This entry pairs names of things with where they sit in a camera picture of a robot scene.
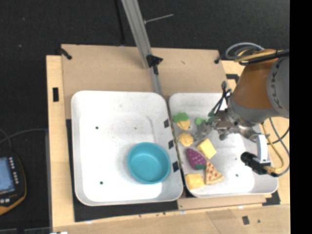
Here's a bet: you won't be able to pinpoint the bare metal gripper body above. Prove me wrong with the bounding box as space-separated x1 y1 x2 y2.
211 109 261 141

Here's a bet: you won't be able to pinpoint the yellow bread roll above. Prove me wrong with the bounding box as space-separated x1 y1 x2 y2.
178 132 195 148

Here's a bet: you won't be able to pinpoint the yellow cheese wedge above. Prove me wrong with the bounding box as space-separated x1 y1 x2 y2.
196 138 217 160

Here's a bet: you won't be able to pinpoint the yellow pineapple with green top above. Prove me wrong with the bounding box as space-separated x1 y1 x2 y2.
172 112 192 131

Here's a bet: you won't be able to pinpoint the purple grapes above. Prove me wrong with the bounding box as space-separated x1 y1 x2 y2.
186 148 208 171

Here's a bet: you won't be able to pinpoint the white plastic tray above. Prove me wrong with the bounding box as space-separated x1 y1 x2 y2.
168 92 279 199
70 90 184 207

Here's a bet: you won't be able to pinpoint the pizza slice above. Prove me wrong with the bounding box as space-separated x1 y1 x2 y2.
204 160 226 186

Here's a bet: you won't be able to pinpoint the yellow cheese block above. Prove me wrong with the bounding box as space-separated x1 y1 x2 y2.
185 173 205 190

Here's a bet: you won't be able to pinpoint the teal bowl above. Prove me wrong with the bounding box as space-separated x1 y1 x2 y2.
126 141 172 185

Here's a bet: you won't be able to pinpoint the brown cardboard board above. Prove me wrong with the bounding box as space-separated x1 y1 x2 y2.
60 43 273 211

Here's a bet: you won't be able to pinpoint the black cylinder on white bracket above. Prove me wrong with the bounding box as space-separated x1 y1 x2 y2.
240 134 273 176

